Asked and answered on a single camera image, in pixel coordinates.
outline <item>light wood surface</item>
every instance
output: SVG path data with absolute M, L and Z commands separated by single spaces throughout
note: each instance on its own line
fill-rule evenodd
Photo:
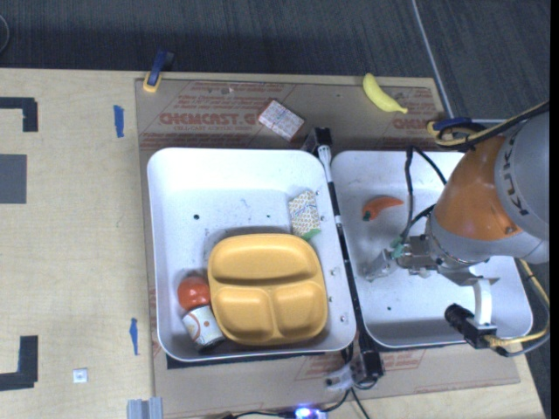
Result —
M 134 81 L 143 77 L 0 70 L 0 96 L 35 98 L 39 112 L 38 132 L 23 133 L 21 111 L 0 110 L 0 154 L 27 155 L 27 204 L 0 204 L 0 372 L 17 369 L 21 335 L 37 335 L 39 343 L 38 382 L 0 392 L 2 418 L 122 418 L 129 399 L 154 395 L 135 123 Z M 114 105 L 124 109 L 122 138 L 114 128 Z M 132 318 L 138 321 L 139 355 L 128 332 Z M 526 359 L 516 364 L 518 384 L 364 405 L 375 418 L 544 417 Z M 82 367 L 89 382 L 73 383 L 72 371 Z M 361 416 L 348 402 L 330 417 Z

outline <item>black bracket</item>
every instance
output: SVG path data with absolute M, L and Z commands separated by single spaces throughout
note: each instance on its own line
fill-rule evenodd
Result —
M 0 391 L 33 388 L 38 380 L 38 336 L 19 337 L 17 372 L 0 374 Z
M 0 97 L 0 108 L 20 108 L 24 115 L 24 132 L 38 131 L 37 101 L 33 98 Z

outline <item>white square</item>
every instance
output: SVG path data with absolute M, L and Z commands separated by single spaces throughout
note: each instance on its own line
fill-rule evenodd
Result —
M 81 367 L 73 370 L 74 383 L 87 383 L 87 368 Z

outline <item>yellow plate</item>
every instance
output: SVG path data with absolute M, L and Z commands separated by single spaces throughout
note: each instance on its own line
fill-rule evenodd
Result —
M 237 343 L 294 343 L 313 338 L 326 324 L 321 263 L 300 237 L 228 237 L 211 251 L 208 280 L 217 323 Z

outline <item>banana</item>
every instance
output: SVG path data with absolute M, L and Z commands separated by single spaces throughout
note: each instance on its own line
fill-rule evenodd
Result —
M 407 108 L 400 106 L 394 98 L 384 92 L 371 73 L 365 74 L 363 78 L 363 90 L 373 104 L 384 112 L 408 113 Z

